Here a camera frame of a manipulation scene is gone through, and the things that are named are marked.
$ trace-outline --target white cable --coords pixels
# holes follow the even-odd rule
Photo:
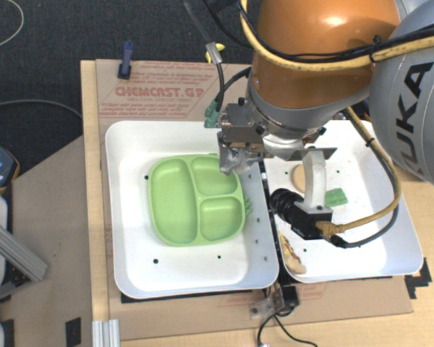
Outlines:
[[[17,36],[17,34],[21,32],[22,26],[24,25],[24,12],[23,12],[21,6],[16,1],[13,1],[13,0],[3,0],[3,1],[8,1],[9,3],[11,3],[17,7],[17,9],[20,11],[20,14],[21,14],[21,24],[18,27],[18,29],[16,30],[16,32],[13,33],[13,35],[9,36],[6,40],[0,42],[0,46],[5,45],[9,41],[13,40],[13,38],[15,38]]]

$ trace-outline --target yellow cable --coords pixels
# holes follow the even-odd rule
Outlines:
[[[243,10],[247,13],[247,0],[240,0]],[[251,46],[265,59],[276,64],[277,66],[296,69],[298,71],[307,72],[326,72],[326,71],[338,71],[342,69],[359,68],[372,63],[372,59],[369,55],[360,56],[354,59],[347,59],[335,63],[302,63],[298,61],[290,61],[280,56],[277,56],[266,48],[264,48],[257,38],[252,33],[249,25],[244,20],[243,15],[240,13],[240,20],[244,34]],[[383,49],[376,51],[373,55],[373,61],[383,61],[385,59],[393,58],[395,56],[411,53],[413,51],[422,50],[424,48],[430,48],[434,46],[434,36],[412,41],[410,43],[403,43],[401,45],[394,46],[393,48]]]
[[[356,115],[354,110],[351,107],[348,107],[346,109],[346,112],[347,112],[347,115],[349,116],[349,118],[351,119],[351,121],[354,123],[354,125],[356,125],[360,129],[361,133],[363,133],[364,136],[367,138],[370,146],[375,150],[375,152],[382,159],[384,159],[385,163],[388,165],[389,170],[392,174],[392,177],[395,181],[396,188],[395,188],[395,192],[394,192],[393,201],[386,208],[384,208],[381,211],[374,213],[370,216],[360,218],[359,220],[352,221],[351,223],[345,223],[342,225],[335,225],[334,223],[331,223],[329,221],[318,221],[315,225],[322,231],[322,233],[323,233],[322,235],[324,237],[329,237],[329,236],[332,236],[332,235],[335,235],[338,233],[343,233],[343,232],[345,232],[345,230],[349,230],[351,228],[357,228],[359,226],[363,226],[366,223],[370,223],[372,221],[375,221],[375,220],[383,217],[384,215],[387,215],[388,213],[390,213],[396,209],[397,205],[399,204],[400,196],[401,196],[401,183],[400,183],[399,176],[397,174],[397,170],[392,163],[392,160],[386,155],[384,150],[375,141],[373,136],[371,136],[371,134],[368,132],[366,127],[363,125],[362,121],[360,120],[358,115]]]

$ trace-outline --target blue clip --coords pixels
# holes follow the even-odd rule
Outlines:
[[[118,78],[122,78],[124,80],[128,80],[130,78],[130,70],[132,69],[130,61],[132,60],[132,54],[133,42],[126,41],[124,44],[124,51],[122,52],[122,63],[119,65],[119,71],[117,72]]]

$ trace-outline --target wooden table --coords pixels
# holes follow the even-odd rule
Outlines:
[[[98,104],[94,61],[81,62],[82,108],[84,118],[85,167],[88,195],[90,277],[93,320],[109,320],[106,273],[106,245],[100,171]],[[417,289],[414,312],[386,317],[290,325],[288,331],[321,347],[406,346],[434,347],[434,187],[401,171],[404,196],[423,254],[432,276],[427,288]],[[124,347],[140,346],[256,346],[257,330],[236,330],[177,337],[131,340]],[[267,327],[263,341],[273,347],[294,346],[279,327]]]

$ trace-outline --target divided green plate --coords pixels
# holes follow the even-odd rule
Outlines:
[[[238,175],[221,173],[213,154],[160,160],[150,170],[148,196],[156,233],[174,246],[228,240],[246,219]]]

